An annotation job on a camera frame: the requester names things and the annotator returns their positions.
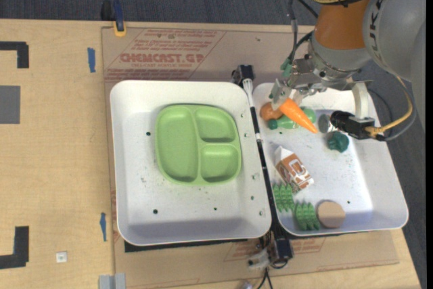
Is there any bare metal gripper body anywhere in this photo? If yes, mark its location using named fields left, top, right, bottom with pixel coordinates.
left=286, top=56, right=360, bottom=94

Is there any orange carrot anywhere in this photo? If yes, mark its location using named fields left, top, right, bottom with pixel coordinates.
left=279, top=97, right=319, bottom=135

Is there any orange round toy food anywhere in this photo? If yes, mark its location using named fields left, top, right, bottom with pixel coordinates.
left=259, top=101, right=283, bottom=122

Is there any green bottle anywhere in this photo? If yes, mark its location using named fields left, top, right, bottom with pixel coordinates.
left=267, top=106, right=317, bottom=131

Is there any small grey can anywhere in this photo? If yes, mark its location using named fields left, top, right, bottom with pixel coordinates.
left=317, top=113, right=332, bottom=133

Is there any thin black and white rod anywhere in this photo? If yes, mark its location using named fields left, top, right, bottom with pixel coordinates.
left=242, top=77, right=277, bottom=231

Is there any dark green broccoli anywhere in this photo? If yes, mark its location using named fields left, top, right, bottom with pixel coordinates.
left=326, top=130, right=350, bottom=154

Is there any brown cardboard board, red print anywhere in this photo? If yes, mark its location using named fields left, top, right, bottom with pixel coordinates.
left=101, top=26, right=401, bottom=286

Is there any white and orange carton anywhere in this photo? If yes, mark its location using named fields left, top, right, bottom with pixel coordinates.
left=271, top=144, right=315, bottom=194

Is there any white plastic tray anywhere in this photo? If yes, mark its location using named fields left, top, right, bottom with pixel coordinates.
left=109, top=79, right=273, bottom=247
left=252, top=81, right=410, bottom=237

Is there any green ribbed toy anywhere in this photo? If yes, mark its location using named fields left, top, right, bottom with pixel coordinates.
left=293, top=200, right=321, bottom=232
left=271, top=182, right=295, bottom=213

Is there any green divided plate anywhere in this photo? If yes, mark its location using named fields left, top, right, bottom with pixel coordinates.
left=154, top=104, right=243, bottom=186

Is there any tan round biscuit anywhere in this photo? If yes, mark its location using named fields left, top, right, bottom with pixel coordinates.
left=316, top=200, right=347, bottom=229

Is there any black block with thin wires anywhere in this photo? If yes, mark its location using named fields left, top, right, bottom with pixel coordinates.
left=231, top=64, right=255, bottom=85
left=256, top=236, right=294, bottom=269

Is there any black cylinder on white bracket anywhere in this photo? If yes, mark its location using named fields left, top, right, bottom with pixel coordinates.
left=329, top=79, right=377, bottom=140

